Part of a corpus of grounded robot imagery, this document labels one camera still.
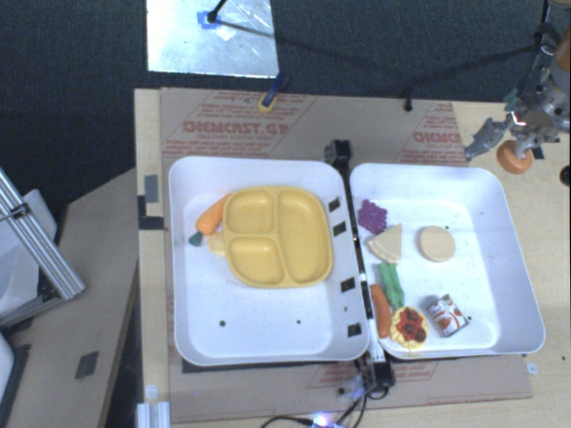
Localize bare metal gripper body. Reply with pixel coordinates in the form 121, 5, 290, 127
504, 87, 571, 144

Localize orange doughnut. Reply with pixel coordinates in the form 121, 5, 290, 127
496, 139, 535, 176

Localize round beige biscuit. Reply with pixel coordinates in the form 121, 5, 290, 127
417, 225, 458, 264

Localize purple grapes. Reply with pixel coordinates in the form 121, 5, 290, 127
357, 199, 389, 236

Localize beige pizza slice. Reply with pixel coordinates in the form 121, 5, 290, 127
366, 223, 404, 266

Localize white plastic tray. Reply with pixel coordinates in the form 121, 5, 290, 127
349, 162, 547, 361
168, 155, 371, 367

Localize thin black and white rod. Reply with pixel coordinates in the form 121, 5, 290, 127
337, 158, 385, 366

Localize green bean pods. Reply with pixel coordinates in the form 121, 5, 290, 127
377, 261, 407, 310

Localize small red and white can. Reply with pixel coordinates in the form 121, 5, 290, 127
425, 293, 470, 339

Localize orange-red sausage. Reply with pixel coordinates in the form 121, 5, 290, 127
369, 283, 393, 340

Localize yellow spaghetti with meatballs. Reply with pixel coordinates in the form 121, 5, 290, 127
388, 305, 431, 352

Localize yellow divided plate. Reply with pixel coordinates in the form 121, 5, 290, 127
221, 185, 335, 290

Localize brown cardboard board red print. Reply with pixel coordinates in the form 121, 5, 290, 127
159, 87, 534, 425

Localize orange carrot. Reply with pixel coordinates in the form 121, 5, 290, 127
187, 192, 234, 247

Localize pale yellow toy food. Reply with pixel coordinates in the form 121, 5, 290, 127
206, 232, 229, 259

